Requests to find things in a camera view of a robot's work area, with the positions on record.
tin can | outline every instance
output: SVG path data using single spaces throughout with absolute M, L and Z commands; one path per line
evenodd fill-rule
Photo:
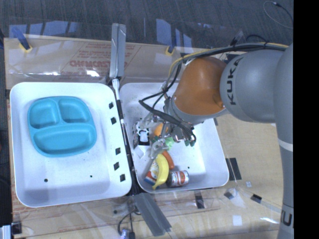
M 187 171 L 169 172 L 166 185 L 170 188 L 181 187 L 189 183 L 189 176 Z

divided blue plate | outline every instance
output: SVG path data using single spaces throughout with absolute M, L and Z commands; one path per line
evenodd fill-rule
M 96 142 L 90 110 L 76 97 L 36 100 L 28 110 L 28 127 L 35 149 L 49 157 L 83 153 Z

white tray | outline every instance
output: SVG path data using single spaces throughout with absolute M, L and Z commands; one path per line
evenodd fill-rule
M 86 103 L 97 131 L 97 141 L 89 151 L 67 157 L 46 157 L 36 151 L 28 131 L 27 111 L 35 100 L 50 96 L 74 96 Z M 19 83 L 11 90 L 10 107 L 16 194 L 24 205 L 61 205 L 129 192 L 132 179 L 115 97 L 108 86 Z
M 152 186 L 144 181 L 152 159 L 149 158 L 147 147 L 140 148 L 138 146 L 133 149 L 132 128 L 136 121 L 144 118 L 149 113 L 138 101 L 158 93 L 160 86 L 160 83 L 127 83 L 120 89 L 124 121 L 140 186 L 149 193 L 163 193 L 213 188 L 226 184 L 229 179 L 229 171 L 213 119 L 208 119 L 204 123 L 195 126 L 194 134 L 197 140 L 194 147 L 186 147 L 183 142 L 180 142 L 174 143 L 169 150 L 175 163 L 174 171 L 186 170 L 189 173 L 189 183 L 187 185 L 178 188 L 168 188 L 163 184 L 160 188 L 153 190 Z M 176 86 L 177 84 L 173 85 L 169 90 L 170 96 L 174 93 Z M 146 100 L 146 103 L 152 106 L 156 99 L 157 97 Z M 162 111 L 163 105 L 162 99 L 156 105 L 156 109 Z

dark floor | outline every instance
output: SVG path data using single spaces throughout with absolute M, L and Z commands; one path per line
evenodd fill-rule
M 0 0 L 5 37 L 12 24 L 54 20 L 82 23 L 76 37 L 110 40 L 110 28 L 105 26 L 122 23 L 127 26 L 127 42 L 200 48 L 228 46 L 240 30 L 246 42 L 290 45 L 293 15 L 294 0 Z M 175 29 L 169 35 L 160 31 L 167 25 Z M 5 93 L 0 49 L 0 227 L 11 223 Z

banana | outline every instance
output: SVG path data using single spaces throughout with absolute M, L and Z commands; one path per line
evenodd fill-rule
M 156 162 L 159 165 L 159 174 L 156 183 L 152 186 L 153 190 L 166 182 L 169 172 L 168 161 L 162 154 L 157 155 Z

